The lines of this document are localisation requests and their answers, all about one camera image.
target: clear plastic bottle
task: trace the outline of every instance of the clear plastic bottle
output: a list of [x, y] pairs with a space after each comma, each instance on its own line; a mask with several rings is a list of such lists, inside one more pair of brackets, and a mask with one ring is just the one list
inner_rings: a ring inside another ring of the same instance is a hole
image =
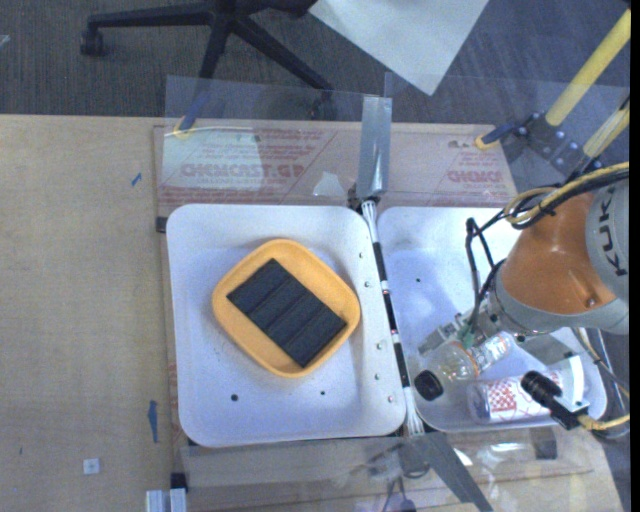
[[468, 349], [457, 341], [444, 343], [427, 355], [426, 369], [414, 380], [416, 389], [425, 400], [435, 400], [456, 382], [476, 379], [509, 354], [514, 345], [513, 335], [506, 331]]

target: office chair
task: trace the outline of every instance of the office chair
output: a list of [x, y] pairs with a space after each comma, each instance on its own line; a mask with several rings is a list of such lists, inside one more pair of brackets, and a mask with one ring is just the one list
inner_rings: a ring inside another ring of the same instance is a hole
[[316, 1], [208, 0], [195, 4], [95, 14], [87, 18], [87, 30], [81, 35], [80, 52], [83, 55], [104, 55], [103, 37], [98, 30], [103, 27], [209, 25], [211, 35], [199, 78], [213, 78], [227, 39], [231, 34], [235, 34], [311, 87], [332, 90], [329, 82], [249, 18], [250, 15], [268, 8], [301, 17]]

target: yellow bowl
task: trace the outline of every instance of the yellow bowl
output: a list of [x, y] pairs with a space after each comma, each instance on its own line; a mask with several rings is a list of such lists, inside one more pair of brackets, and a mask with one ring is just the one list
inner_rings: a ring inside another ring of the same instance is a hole
[[[227, 298], [271, 259], [282, 265], [346, 324], [305, 367], [296, 363]], [[258, 364], [281, 377], [302, 377], [311, 373], [338, 350], [360, 321], [360, 304], [353, 290], [306, 247], [287, 239], [271, 240], [243, 258], [220, 280], [211, 302], [216, 320], [231, 339]]]

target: yellow pole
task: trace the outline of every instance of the yellow pole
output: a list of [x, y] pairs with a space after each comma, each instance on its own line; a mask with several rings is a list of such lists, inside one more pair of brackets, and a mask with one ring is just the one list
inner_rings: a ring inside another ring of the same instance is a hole
[[559, 126], [631, 38], [631, 8], [627, 9], [547, 112], [551, 126]]
[[629, 126], [631, 116], [631, 101], [627, 101], [622, 108], [616, 110], [604, 124], [585, 142], [582, 151], [590, 158], [596, 158]]

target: chair base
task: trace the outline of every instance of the chair base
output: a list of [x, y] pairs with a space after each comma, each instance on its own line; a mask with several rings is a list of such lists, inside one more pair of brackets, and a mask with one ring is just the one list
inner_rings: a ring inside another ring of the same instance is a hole
[[332, 90], [329, 82], [249, 18], [251, 14], [265, 8], [240, 10], [233, 1], [212, 0], [190, 5], [93, 15], [87, 19], [87, 30], [81, 34], [80, 53], [89, 56], [104, 55], [104, 40], [100, 28], [208, 25], [211, 35], [199, 78], [213, 78], [227, 39], [234, 34], [311, 87]]

